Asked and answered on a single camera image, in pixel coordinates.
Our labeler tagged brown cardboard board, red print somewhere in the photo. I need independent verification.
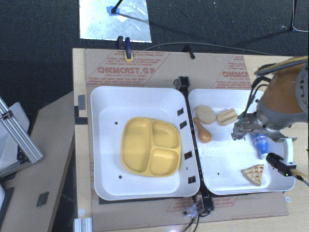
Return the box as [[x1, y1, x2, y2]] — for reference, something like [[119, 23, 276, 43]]
[[84, 48, 289, 227]]

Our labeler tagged blue and white bottle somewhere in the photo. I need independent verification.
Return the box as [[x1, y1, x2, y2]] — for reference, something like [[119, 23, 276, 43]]
[[253, 132, 269, 160]]

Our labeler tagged pizza slice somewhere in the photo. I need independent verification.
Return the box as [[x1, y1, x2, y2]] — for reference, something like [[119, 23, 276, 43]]
[[241, 163, 265, 187]]

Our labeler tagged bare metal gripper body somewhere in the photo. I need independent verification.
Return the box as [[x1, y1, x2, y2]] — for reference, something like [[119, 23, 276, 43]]
[[231, 113, 290, 142]]

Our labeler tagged black cylinder on white bracket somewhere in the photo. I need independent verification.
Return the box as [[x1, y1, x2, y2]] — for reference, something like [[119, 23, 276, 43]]
[[266, 137, 298, 178]]

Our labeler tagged white plastic tray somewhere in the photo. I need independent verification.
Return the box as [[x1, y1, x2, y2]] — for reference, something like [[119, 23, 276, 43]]
[[90, 86, 201, 201], [188, 88, 296, 196]]

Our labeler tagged yellow divided plate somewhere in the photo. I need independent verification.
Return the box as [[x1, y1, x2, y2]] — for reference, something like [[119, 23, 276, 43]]
[[120, 116, 183, 178]]

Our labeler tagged tan bread roll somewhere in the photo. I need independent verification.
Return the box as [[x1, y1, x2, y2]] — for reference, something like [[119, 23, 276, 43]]
[[216, 108, 239, 127]]

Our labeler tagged thin black rod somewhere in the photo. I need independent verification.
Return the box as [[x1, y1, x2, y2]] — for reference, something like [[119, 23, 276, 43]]
[[183, 87, 209, 198]]

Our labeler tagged tan round biscuit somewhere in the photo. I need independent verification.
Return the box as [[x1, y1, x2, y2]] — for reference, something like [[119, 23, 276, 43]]
[[196, 105, 216, 125]]

